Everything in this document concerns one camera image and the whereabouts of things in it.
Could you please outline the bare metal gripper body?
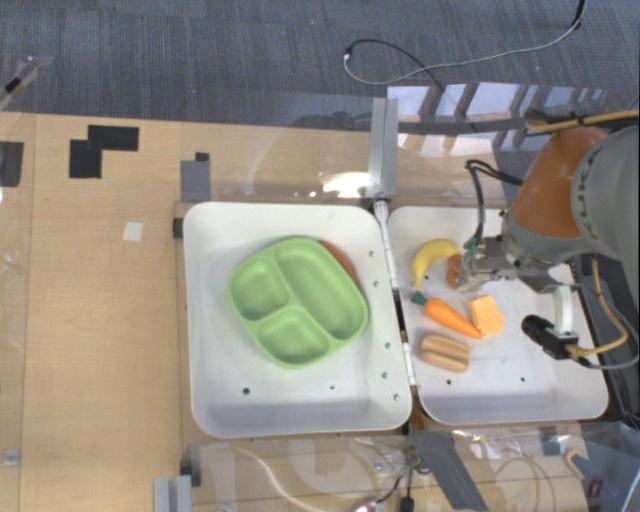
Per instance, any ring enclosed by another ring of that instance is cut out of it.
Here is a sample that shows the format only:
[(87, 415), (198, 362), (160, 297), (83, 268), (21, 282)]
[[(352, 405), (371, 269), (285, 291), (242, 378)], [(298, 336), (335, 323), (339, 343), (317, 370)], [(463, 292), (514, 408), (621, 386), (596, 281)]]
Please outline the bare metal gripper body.
[(485, 237), (470, 247), (468, 254), (474, 257), (473, 273), (468, 275), (482, 276), (483, 286), (519, 280), (537, 293), (551, 293), (555, 289), (551, 266), (531, 257), (508, 236)]

